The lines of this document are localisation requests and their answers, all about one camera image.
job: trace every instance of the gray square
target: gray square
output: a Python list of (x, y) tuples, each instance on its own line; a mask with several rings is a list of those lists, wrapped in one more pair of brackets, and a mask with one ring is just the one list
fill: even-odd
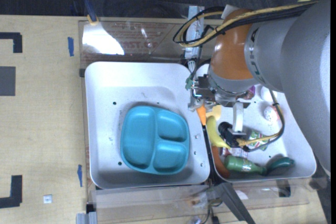
[(15, 67), (0, 67), (0, 96), (15, 96)]

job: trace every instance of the green bottle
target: green bottle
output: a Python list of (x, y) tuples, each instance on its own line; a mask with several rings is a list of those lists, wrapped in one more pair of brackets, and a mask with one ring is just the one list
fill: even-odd
[(248, 159), (235, 157), (232, 155), (225, 157), (224, 166), (228, 170), (242, 173), (258, 173), (263, 176), (267, 174), (267, 169), (265, 167), (260, 167)]

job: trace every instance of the wooden table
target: wooden table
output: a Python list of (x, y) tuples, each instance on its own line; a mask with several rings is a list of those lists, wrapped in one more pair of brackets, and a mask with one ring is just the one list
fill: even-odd
[[(23, 177), (22, 203), (0, 209), (0, 223), (75, 223), (76, 214), (86, 211), (80, 20), (85, 18), (0, 16), (0, 32), (20, 32), (23, 37), (23, 53), (13, 53), (12, 40), (0, 39), (0, 66), (16, 67), (15, 96), (0, 96), (0, 197), (10, 196), (12, 175)], [(72, 57), (68, 37), (74, 40)], [(52, 195), (52, 203), (44, 203), (44, 195)], [(317, 193), (307, 190), (307, 197), (305, 205), (250, 214), (257, 223), (326, 223)], [(231, 212), (218, 216), (221, 223), (237, 221)]]

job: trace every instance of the blue divided tray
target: blue divided tray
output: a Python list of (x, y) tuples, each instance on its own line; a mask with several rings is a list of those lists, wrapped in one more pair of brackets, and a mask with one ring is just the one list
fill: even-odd
[(135, 170), (172, 175), (180, 172), (189, 156), (189, 128), (180, 115), (153, 106), (136, 106), (124, 119), (120, 152)]

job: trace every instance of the small white square sticker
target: small white square sticker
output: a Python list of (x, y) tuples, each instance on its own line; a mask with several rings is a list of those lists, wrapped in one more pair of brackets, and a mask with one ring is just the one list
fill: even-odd
[(51, 204), (53, 202), (53, 196), (51, 194), (43, 196), (44, 204)]

